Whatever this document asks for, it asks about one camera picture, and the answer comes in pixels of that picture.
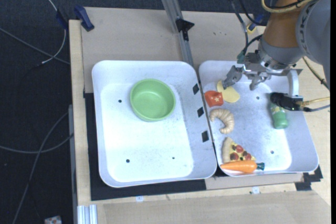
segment green plate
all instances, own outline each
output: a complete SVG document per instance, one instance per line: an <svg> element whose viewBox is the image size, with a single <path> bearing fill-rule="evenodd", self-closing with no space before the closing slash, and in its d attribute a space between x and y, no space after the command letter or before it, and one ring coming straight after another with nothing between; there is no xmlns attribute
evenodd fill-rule
<svg viewBox="0 0 336 224"><path fill-rule="evenodd" d="M156 79L138 81L131 90L130 101L134 113L144 121L159 121L175 109L175 95L164 82Z"/></svg>

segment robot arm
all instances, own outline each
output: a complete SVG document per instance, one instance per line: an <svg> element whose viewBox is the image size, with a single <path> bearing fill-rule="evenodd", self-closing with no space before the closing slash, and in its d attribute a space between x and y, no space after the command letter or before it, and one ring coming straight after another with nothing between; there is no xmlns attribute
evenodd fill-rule
<svg viewBox="0 0 336 224"><path fill-rule="evenodd" d="M250 89L275 76L286 76L303 56L323 65L330 89L331 0L278 0L271 13L258 50L244 57L243 67L233 66L222 81L224 89L242 75Z"/></svg>

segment orange carrot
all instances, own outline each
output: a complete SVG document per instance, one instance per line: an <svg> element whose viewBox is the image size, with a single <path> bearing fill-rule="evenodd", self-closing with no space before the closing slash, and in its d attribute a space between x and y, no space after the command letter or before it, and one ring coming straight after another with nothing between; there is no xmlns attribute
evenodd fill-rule
<svg viewBox="0 0 336 224"><path fill-rule="evenodd" d="M233 161L221 164L220 167L226 170L239 171L243 173L252 173L256 169L264 170L264 163L256 163L253 160Z"/></svg>

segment table surface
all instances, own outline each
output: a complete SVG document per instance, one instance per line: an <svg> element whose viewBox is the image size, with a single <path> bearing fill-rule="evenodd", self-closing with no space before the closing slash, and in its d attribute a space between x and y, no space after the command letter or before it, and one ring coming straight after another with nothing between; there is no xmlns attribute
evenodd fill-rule
<svg viewBox="0 0 336 224"><path fill-rule="evenodd" d="M86 93L92 92L91 69L96 62L104 59L181 60L181 54L179 53L178 36L172 33L164 10L87 8L87 12L92 23L95 25L95 32L86 32L80 26L80 21L78 20L69 21L77 199L79 206L98 205L99 223L108 223L108 216L112 212L126 210L126 207L121 209L119 206L122 207L122 205L128 204L128 207L134 204L136 199L128 197L91 201L88 144L86 138L86 110L83 98L83 91ZM234 60L242 49L243 44L245 44L244 34L234 14L183 12L183 16L184 19L195 23L195 27L189 31L195 70L206 60ZM254 36L262 32L263 28L258 28ZM87 45L93 41L96 44L94 47ZM312 63L312 66L318 73L323 74L320 65ZM299 81L300 95L305 100L330 95L330 92L319 83L302 60L298 62L297 68L303 69L299 76ZM306 198L302 196L308 195L316 201L314 208L319 210L318 208L321 204L321 210L327 210L325 220L328 221L330 207L327 206L327 209L325 209L323 206L331 206L330 109L306 113L305 116L319 155L320 168L323 174L321 182L312 183L314 191L309 191L310 194L298 194L301 192L296 191L293 182L301 182L303 180L301 173L238 178L212 177L205 180L206 191L145 196L145 202L153 201L154 203L148 205L146 208L142 205L141 209L143 213L140 215L144 217L147 210L148 212L156 210L154 208L159 206L159 204L162 203L162 206L165 206L167 201L172 200L176 201L174 208L176 206L178 208L179 200L183 199L185 206L192 208L191 210L194 210L195 206L202 204L202 201L216 203L216 199L222 199L221 201L224 202L227 201L227 197L230 197L230 199L234 197L234 200L237 202L242 197L241 200L245 201L246 199L250 199L252 187L258 186L261 195L264 196L264 199L260 200L264 206L269 205L269 199L285 199L286 197L282 195L286 193L288 195L297 195L298 199L303 200ZM134 213L139 210L136 205L132 205L132 207L134 207L132 209ZM306 210L306 214L310 212L307 206L301 205L300 207L302 212ZM219 214L218 217L220 217L222 213L216 211L215 214ZM128 223L128 220L125 218L120 221L120 223Z"/></svg>

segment white tray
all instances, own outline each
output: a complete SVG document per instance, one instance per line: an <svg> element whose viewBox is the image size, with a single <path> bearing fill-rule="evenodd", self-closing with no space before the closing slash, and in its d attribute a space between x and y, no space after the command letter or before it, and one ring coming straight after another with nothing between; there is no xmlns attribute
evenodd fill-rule
<svg viewBox="0 0 336 224"><path fill-rule="evenodd" d="M199 67L199 75L203 92L216 91L217 82L226 78L234 61L206 61ZM224 125L216 119L210 121L218 164L222 164L222 146L225 137L231 137L252 153L257 162L265 163L265 170L256 170L253 174L277 174L311 172L318 166L318 156L313 144L306 119L301 111L287 111L288 127L277 130L273 126L269 109L269 94L272 92L288 93L287 77L272 76L258 88L250 91L250 80L243 76L233 85L240 94L236 103L224 102L222 106L209 107L208 113L214 108L228 109L235 118L234 130L228 135L219 129ZM245 176L246 174L224 170L230 176Z"/></svg>
<svg viewBox="0 0 336 224"><path fill-rule="evenodd" d="M129 94L142 79L168 84L174 112L144 122L132 111ZM204 179L217 163L195 70L179 61L101 61L92 70L98 163L112 187Z"/></svg>

